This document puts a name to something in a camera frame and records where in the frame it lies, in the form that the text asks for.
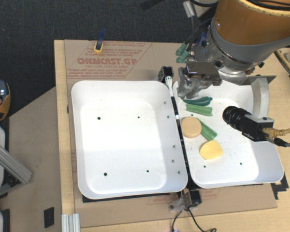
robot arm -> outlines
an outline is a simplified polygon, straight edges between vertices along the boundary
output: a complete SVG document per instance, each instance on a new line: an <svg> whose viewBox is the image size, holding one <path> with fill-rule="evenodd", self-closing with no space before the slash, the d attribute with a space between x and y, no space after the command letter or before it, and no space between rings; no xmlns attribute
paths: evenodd
<svg viewBox="0 0 290 232"><path fill-rule="evenodd" d="M219 0L206 39L192 47L180 70L181 98L196 97L222 80L250 85L255 78L247 74L290 45L290 0L254 1Z"/></svg>

wooden table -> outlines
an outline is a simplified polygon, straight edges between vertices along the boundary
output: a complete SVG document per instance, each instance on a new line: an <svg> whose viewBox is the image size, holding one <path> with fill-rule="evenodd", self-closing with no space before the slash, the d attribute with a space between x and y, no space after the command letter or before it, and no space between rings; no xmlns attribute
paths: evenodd
<svg viewBox="0 0 290 232"><path fill-rule="evenodd" d="M58 108L61 204L62 213L71 215L75 213L75 205L73 196L69 116L67 113L68 97L65 66L65 46L63 40L56 40L54 44ZM284 48L283 52L290 53L290 48ZM275 120L275 128L290 128L290 78L274 55L271 55L265 61L265 63L265 67L262 69L257 69L254 74L277 75L277 78L272 83L270 83L269 117ZM284 136L284 140L290 142L290 134ZM278 152L281 157L281 161L289 184L289 189L287 189L286 192L280 192L278 195L278 208L197 217L196 219L201 228L204 230L209 228L217 228L218 232L290 232L290 147L278 147ZM149 222L83 228L82 231L169 232L171 222L171 220L166 219ZM176 227L182 232L198 231L191 218L179 218L176 221Z"/></svg>

round yellow sponge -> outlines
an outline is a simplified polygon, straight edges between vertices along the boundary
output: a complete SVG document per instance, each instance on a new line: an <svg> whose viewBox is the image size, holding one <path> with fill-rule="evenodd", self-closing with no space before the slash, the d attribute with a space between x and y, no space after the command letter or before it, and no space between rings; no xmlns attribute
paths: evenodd
<svg viewBox="0 0 290 232"><path fill-rule="evenodd" d="M188 138L199 136L202 131L201 122L195 117L185 117L181 121L183 135Z"/></svg>

yellow clip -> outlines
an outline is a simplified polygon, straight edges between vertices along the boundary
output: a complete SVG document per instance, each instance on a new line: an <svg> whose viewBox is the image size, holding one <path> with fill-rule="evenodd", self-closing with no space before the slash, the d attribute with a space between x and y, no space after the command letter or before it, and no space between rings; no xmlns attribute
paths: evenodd
<svg viewBox="0 0 290 232"><path fill-rule="evenodd" d="M100 54L102 49L103 49L103 43L101 44L101 48L100 50L96 49L97 47L97 42L95 43L94 47L93 47L93 51L96 53L96 54Z"/></svg>

white tray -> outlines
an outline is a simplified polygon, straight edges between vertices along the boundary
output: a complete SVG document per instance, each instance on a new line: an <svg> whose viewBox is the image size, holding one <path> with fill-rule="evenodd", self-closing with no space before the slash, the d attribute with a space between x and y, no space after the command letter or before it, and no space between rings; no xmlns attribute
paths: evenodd
<svg viewBox="0 0 290 232"><path fill-rule="evenodd" d="M188 176L167 87L80 81L72 88L77 176L90 199L178 192Z"/></svg>
<svg viewBox="0 0 290 232"><path fill-rule="evenodd" d="M252 112L253 95L251 86L238 86L224 81L220 86L210 86L199 93L199 97L212 97L210 105L213 116L193 114L186 110L186 103L177 96L178 83L173 92L180 118L195 116L217 132L216 141L223 148L223 155L204 160L199 150L207 142L202 136L184 138L189 168L193 181L202 188L248 185L277 182L283 177L282 164L276 146L270 142L253 142L240 131L227 125L222 118L228 106Z"/></svg>

